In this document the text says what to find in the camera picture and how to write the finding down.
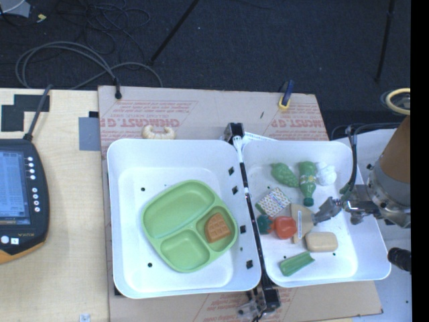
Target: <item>divided green plate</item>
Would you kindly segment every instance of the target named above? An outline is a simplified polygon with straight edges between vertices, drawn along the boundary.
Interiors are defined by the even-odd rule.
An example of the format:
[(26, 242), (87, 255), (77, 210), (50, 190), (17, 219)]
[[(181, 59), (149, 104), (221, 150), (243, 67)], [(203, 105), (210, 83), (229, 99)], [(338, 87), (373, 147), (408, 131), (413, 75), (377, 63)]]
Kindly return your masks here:
[[(223, 216), (231, 234), (210, 243), (204, 227), (215, 213)], [(179, 272), (194, 272), (215, 261), (238, 235), (228, 207), (199, 180), (179, 182), (154, 197), (141, 212), (141, 226), (158, 254)]]

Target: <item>cardboard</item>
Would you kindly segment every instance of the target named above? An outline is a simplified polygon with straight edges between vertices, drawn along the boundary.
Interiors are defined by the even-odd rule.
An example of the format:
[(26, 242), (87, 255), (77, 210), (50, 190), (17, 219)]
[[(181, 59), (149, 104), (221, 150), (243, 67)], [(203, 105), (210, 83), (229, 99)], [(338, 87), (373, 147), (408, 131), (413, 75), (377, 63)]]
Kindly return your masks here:
[[(328, 140), (314, 95), (294, 93), (290, 107), (279, 110), (281, 93), (202, 91), (147, 87), (99, 87), (101, 156), (111, 321), (235, 321), (245, 292), (193, 294), (158, 299), (128, 299), (115, 294), (112, 276), (109, 188), (105, 155), (119, 138), (141, 138), (147, 124), (154, 131), (172, 127), (177, 139), (219, 139), (228, 123), (243, 123), (245, 131), (277, 140)], [(281, 307), (264, 321), (315, 321), (382, 312), (373, 281), (278, 288)]]

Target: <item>brown toy food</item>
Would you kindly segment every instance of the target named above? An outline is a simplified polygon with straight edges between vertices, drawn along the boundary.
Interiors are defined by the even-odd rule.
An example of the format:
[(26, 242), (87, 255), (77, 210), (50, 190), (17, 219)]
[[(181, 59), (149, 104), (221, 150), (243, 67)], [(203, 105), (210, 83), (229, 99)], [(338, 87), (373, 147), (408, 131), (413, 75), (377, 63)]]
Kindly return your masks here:
[(231, 234), (231, 230), (219, 212), (208, 219), (204, 226), (204, 232), (209, 243), (216, 242)]

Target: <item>yellow ring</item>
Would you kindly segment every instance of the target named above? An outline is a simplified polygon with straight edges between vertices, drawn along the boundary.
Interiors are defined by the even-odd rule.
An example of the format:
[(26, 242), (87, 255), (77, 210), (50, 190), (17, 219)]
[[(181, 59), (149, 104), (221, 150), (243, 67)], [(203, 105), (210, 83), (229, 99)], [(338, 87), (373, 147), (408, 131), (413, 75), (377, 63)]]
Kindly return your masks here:
[(398, 107), (391, 102), (392, 97), (394, 97), (395, 95), (401, 94), (401, 93), (410, 93), (410, 89), (396, 89), (396, 90), (390, 92), (386, 96), (385, 102), (386, 102), (387, 106), (390, 109), (394, 110), (395, 112), (401, 113), (402, 115), (410, 115), (410, 110), (402, 109), (401, 107)]

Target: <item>black fabric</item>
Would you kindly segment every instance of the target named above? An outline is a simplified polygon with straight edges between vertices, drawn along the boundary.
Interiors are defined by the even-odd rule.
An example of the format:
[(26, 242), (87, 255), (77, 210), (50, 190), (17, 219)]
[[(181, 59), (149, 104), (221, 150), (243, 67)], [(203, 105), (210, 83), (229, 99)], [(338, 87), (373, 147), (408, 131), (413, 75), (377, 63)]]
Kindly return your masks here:
[[(91, 47), (110, 67), (148, 65), (194, 1), (27, 0), (28, 18), (0, 15), (0, 87), (71, 89), (103, 71), (88, 58), (57, 48), (18, 62), (50, 42)], [(274, 92), (292, 79), (294, 92), (316, 95), (329, 135), (339, 125), (401, 121), (403, 115), (392, 113), (380, 98), (410, 87), (411, 0), (395, 0), (377, 81), (389, 4), (199, 0), (151, 70), (129, 65), (112, 72), (124, 86), (225, 91)], [(46, 19), (40, 21), (39, 14)], [(113, 85), (112, 76), (104, 73), (78, 89), (98, 85)]]

